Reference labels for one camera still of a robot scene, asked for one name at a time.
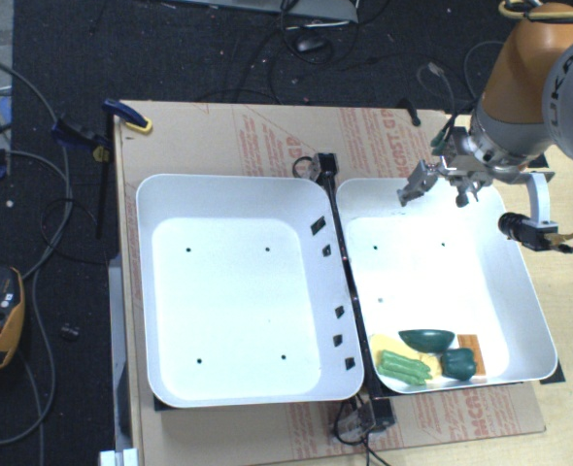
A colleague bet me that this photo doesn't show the green beans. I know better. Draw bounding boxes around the green beans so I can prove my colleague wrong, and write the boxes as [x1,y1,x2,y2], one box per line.
[376,349,434,387]

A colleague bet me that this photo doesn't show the white plastic tray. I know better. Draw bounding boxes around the white plastic tray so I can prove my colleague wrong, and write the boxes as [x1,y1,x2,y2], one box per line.
[135,173,366,410]
[335,176,559,396]

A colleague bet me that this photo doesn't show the yellow cheese slice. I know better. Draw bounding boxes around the yellow cheese slice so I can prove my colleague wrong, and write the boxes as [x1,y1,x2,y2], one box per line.
[368,333,445,383]

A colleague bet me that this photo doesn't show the black cylinder on white bracket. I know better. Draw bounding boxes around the black cylinder on white bracket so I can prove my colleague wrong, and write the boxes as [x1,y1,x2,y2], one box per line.
[497,171,560,252]

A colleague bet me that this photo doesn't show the brown cardboard board, red print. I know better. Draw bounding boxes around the brown cardboard board, red print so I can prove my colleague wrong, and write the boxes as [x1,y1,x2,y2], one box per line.
[115,99,548,466]

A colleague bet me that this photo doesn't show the thin black rod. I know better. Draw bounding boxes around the thin black rod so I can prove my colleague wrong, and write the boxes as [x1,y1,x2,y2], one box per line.
[321,172,381,402]

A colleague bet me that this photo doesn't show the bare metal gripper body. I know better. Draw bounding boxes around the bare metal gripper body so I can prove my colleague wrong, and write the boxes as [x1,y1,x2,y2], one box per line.
[435,127,524,189]

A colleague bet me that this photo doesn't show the orange biscuit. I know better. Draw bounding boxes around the orange biscuit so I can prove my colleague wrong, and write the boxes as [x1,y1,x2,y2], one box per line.
[456,333,489,378]

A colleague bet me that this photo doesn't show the black block with thin wires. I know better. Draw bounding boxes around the black block with thin wires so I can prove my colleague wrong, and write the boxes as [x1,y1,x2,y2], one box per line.
[309,151,339,182]
[336,397,396,440]

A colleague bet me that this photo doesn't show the dark green bowl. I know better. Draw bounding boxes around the dark green bowl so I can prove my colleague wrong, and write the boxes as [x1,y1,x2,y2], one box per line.
[397,328,456,354]

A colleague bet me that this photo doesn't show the green bell pepper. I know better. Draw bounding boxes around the green bell pepper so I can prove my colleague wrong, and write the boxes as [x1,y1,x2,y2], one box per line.
[439,347,478,383]

